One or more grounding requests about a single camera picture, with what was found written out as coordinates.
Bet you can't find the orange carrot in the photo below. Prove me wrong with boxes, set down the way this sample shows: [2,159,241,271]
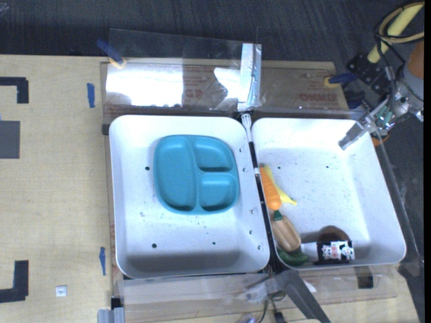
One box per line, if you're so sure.
[259,164,284,222]

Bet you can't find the blue divided plate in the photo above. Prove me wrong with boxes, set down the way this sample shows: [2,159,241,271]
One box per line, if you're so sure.
[153,134,241,216]

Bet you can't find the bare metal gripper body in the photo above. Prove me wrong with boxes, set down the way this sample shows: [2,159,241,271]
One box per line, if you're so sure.
[364,86,425,131]

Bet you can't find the brown doughnut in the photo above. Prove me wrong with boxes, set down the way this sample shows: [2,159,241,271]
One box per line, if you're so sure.
[317,225,352,246]

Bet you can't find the white cow print bottle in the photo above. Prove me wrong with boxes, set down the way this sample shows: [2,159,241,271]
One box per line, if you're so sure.
[300,240,356,266]

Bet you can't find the tan bread roll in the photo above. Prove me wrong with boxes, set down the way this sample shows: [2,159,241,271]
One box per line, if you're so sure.
[270,214,302,253]

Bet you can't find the green toy vegetable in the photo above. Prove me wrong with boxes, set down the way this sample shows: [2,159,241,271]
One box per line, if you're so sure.
[277,248,310,267]

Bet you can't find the yellow banana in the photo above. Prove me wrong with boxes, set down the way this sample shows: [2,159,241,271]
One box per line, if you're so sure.
[263,164,298,207]

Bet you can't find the white plastic tray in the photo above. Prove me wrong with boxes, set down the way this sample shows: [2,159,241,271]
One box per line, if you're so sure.
[251,116,407,271]
[108,114,271,280]

